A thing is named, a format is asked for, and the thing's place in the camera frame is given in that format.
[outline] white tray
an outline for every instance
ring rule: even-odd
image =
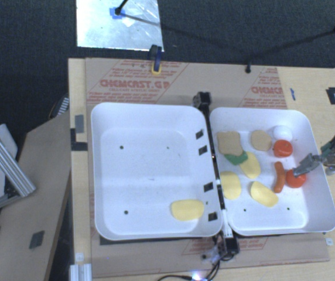
[[[238,174],[242,192],[236,200],[225,199],[227,219],[231,228],[245,236],[273,235],[331,231],[335,228],[335,206],[327,184],[323,166],[307,175],[306,183],[299,189],[284,186],[278,194],[279,201],[272,208],[252,199],[249,188],[254,180],[247,178],[239,166],[232,165],[218,152],[217,132],[238,131],[244,150],[254,153],[261,165],[257,181],[273,189],[274,163],[281,161],[286,170],[299,165],[308,154],[318,154],[309,120],[298,111],[251,108],[216,108],[210,115],[218,169]],[[250,141],[251,132],[264,130],[273,139],[276,125],[287,126],[293,134],[293,155],[277,158],[270,149],[255,150]]]
[[[210,237],[219,232],[222,216],[216,178],[206,122],[199,110],[103,103],[93,109],[91,126],[95,226],[103,237]],[[197,139],[200,132],[203,136]],[[200,155],[201,148],[207,152]],[[213,189],[204,191],[210,183]],[[170,204],[184,199],[204,203],[200,219],[173,218]]]

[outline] toy sausage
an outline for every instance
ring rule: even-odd
[[[280,193],[286,181],[285,169],[283,168],[282,162],[274,163],[274,168],[275,168],[275,172],[277,173],[277,182],[274,187],[274,192]]]

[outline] dark carpet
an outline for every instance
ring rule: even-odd
[[[158,0],[164,60],[335,67],[335,0]],[[0,0],[0,124],[18,138],[67,92],[70,57],[145,59],[76,46],[76,0]]]

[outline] toy food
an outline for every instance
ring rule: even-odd
[[[195,220],[203,215],[204,203],[200,200],[179,200],[171,203],[170,210],[179,221]]]
[[[252,152],[246,152],[248,159],[239,166],[243,173],[250,179],[255,179],[261,174],[261,167],[256,156]]]
[[[220,153],[241,156],[243,148],[240,144],[240,134],[236,131],[217,133],[218,149]]]
[[[248,159],[248,155],[245,151],[243,151],[241,156],[235,156],[231,154],[226,154],[224,156],[234,166],[240,165],[241,163],[245,162]]]
[[[288,157],[292,154],[292,145],[284,139],[279,139],[274,143],[273,151],[276,157]]]
[[[298,177],[295,177],[292,170],[288,170],[286,173],[286,182],[289,185],[289,187],[292,187],[293,189],[301,187],[306,180],[307,180],[306,174],[302,174]]]
[[[278,197],[273,191],[258,181],[254,181],[251,186],[251,197],[260,204],[273,207],[278,202]]]
[[[274,192],[280,193],[285,185],[286,174],[282,162],[274,163],[275,172],[277,173],[277,182],[274,186]]]
[[[221,172],[222,191],[226,199],[235,200],[240,196],[241,185],[237,174],[233,172]]]
[[[256,130],[251,134],[251,144],[256,150],[268,151],[272,146],[272,139],[265,131]]]
[[[284,139],[288,142],[292,141],[292,132],[290,128],[284,125],[279,125],[274,127],[273,129],[273,137],[278,140],[278,139]]]

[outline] red tomato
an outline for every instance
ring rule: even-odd
[[[296,189],[302,186],[306,180],[307,180],[307,175],[305,174],[295,177],[292,170],[288,170],[286,173],[286,182],[289,185],[289,187],[292,187],[293,189]]]
[[[274,143],[273,151],[276,157],[287,157],[292,154],[292,145],[284,139],[279,139]]]

